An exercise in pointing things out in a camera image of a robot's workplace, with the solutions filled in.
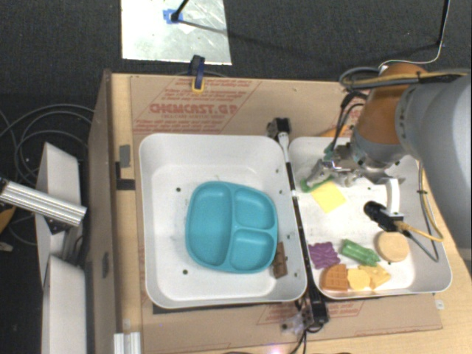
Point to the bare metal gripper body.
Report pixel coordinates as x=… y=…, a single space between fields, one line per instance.
x=350 y=162

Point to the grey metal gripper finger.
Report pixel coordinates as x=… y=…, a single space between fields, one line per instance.
x=318 y=173
x=348 y=179

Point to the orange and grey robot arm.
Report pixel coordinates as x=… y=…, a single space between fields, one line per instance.
x=431 y=124

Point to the green toy lettuce leaf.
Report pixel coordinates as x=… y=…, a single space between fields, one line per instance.
x=307 y=187

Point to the yellow cheese slice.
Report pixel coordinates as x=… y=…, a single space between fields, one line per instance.
x=330 y=197

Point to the thin black and white rod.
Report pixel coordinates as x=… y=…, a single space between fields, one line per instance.
x=295 y=194

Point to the orange toy piece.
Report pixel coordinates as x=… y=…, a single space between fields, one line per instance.
x=330 y=132

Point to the white plastic tray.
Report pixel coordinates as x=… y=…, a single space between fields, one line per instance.
x=221 y=153
x=339 y=227

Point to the green toy asparagus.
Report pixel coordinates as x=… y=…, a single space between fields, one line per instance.
x=359 y=252

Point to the purple grapes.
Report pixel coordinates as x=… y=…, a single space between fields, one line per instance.
x=323 y=255

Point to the tan round biscuit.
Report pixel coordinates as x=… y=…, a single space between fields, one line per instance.
x=392 y=247

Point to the brown chocolate bar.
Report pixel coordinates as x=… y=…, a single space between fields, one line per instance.
x=280 y=262

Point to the orange waffle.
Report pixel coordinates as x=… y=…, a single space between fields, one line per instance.
x=335 y=278

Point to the yellow round toy piece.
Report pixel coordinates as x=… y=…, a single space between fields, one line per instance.
x=358 y=279

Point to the yellow cheese wedge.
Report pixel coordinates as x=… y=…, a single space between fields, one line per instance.
x=380 y=276

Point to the brown cardboard board red print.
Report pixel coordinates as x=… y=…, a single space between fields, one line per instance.
x=228 y=105

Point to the blue divided plate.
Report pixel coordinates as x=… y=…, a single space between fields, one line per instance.
x=210 y=227

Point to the black cylinder on white bracket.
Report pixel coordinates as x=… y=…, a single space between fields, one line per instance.
x=383 y=216

